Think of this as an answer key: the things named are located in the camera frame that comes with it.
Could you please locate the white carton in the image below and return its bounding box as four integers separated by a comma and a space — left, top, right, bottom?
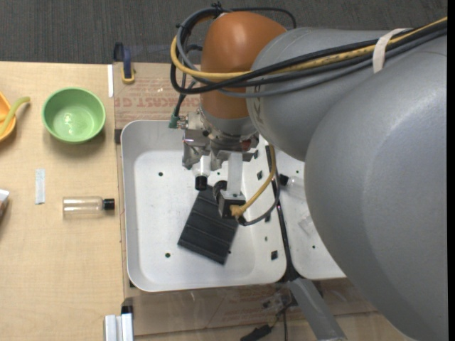
0, 188, 11, 227

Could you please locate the brown cardboard board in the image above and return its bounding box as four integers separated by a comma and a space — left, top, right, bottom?
112, 61, 378, 337

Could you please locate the green bowl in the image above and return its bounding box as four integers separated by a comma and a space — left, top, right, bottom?
41, 87, 107, 146

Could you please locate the thin black rod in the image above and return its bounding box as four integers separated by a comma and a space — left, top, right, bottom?
265, 145, 294, 282

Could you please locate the black ribbed flat box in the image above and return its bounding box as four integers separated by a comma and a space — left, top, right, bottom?
176, 185, 240, 266

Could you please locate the white plastic tray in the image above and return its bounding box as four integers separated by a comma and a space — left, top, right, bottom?
119, 119, 288, 293

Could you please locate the orange divided plate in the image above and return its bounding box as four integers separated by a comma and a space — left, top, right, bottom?
0, 90, 18, 144

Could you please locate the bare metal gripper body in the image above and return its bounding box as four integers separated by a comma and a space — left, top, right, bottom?
181, 110, 260, 163

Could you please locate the clear plastic bottle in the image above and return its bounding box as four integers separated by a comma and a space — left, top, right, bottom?
278, 173, 307, 200
62, 195, 116, 220
191, 154, 211, 192

